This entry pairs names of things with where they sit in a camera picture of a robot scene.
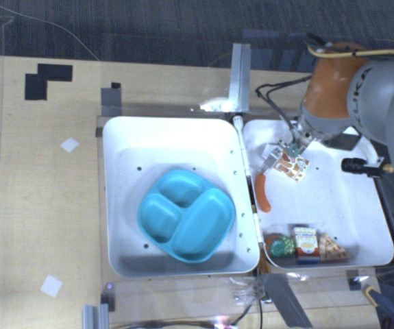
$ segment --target yellow cable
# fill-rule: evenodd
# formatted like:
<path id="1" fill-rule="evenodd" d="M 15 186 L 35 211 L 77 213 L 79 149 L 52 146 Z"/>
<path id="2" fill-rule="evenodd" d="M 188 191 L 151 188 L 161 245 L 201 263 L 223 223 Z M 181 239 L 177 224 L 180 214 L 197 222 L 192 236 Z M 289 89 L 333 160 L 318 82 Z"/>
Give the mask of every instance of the yellow cable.
<path id="1" fill-rule="evenodd" d="M 363 57 L 363 56 L 383 56 L 383 55 L 394 55 L 394 49 L 384 50 L 370 50 L 370 51 L 353 51 L 353 52 L 336 52 L 336 53 L 320 53 L 315 51 L 311 46 L 308 45 L 308 51 L 318 58 L 351 58 L 351 57 Z"/>

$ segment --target dark floor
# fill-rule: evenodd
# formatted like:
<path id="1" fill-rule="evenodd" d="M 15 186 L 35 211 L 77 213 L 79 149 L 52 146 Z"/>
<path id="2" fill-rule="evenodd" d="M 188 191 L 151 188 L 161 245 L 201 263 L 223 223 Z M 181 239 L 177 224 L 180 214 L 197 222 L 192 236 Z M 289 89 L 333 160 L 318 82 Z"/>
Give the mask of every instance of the dark floor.
<path id="1" fill-rule="evenodd" d="M 302 34 L 394 47 L 394 0 L 0 0 L 57 23 L 101 60 L 230 66 L 233 42 L 248 42 L 254 69 L 310 71 Z M 0 14 L 12 15 L 0 8 Z M 93 59 L 68 33 L 17 16 L 5 54 Z"/>

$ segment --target white square marker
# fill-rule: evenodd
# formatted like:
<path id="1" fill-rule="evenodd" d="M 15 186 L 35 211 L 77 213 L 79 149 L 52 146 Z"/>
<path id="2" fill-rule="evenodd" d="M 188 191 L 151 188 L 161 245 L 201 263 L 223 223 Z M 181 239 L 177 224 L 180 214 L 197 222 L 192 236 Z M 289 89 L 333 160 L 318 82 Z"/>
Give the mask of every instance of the white square marker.
<path id="1" fill-rule="evenodd" d="M 72 152 L 79 143 L 74 138 L 69 138 L 61 144 L 61 147 L 67 152 Z"/>
<path id="2" fill-rule="evenodd" d="M 56 297 L 58 291 L 60 291 L 60 287 L 62 285 L 62 281 L 57 278 L 51 276 L 50 274 L 46 277 L 45 282 L 41 286 L 41 291 L 46 293 L 49 296 Z"/>

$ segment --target blue divided dish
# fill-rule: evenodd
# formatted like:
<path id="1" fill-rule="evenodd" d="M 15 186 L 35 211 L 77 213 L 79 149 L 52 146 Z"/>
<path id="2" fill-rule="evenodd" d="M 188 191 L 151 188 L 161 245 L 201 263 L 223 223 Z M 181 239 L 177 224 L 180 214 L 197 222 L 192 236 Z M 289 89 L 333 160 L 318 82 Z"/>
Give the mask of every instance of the blue divided dish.
<path id="1" fill-rule="evenodd" d="M 143 234 L 185 263 L 208 260 L 235 218 L 233 201 L 220 188 L 185 169 L 164 174 L 138 209 Z"/>

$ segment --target wooden tabletop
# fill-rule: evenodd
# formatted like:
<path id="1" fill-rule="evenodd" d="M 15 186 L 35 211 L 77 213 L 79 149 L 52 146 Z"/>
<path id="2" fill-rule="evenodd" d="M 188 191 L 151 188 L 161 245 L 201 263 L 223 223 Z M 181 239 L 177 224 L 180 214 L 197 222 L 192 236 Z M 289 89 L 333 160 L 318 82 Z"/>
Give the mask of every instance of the wooden tabletop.
<path id="1" fill-rule="evenodd" d="M 47 82 L 46 101 L 25 100 L 25 74 L 39 63 L 73 66 L 71 82 Z M 298 78 L 252 71 L 251 89 Z M 101 88 L 118 82 L 133 106 L 198 108 L 227 97 L 230 70 L 36 58 L 0 58 L 0 329 L 81 328 L 82 306 L 98 305 L 102 290 L 98 151 L 95 130 Z M 306 84 L 275 101 L 297 111 Z M 255 96 L 251 108 L 267 106 Z M 67 139 L 79 145 L 68 152 Z M 373 269 L 360 275 L 378 287 Z M 47 276 L 62 282 L 55 297 L 41 291 Z M 292 288 L 315 328 L 379 328 L 375 308 L 350 291 L 345 271 L 304 272 Z M 238 315 L 229 277 L 125 280 L 118 284 L 114 324 L 149 319 Z M 257 306 L 240 322 L 255 328 Z M 264 305 L 268 328 L 285 328 L 274 304 Z"/>

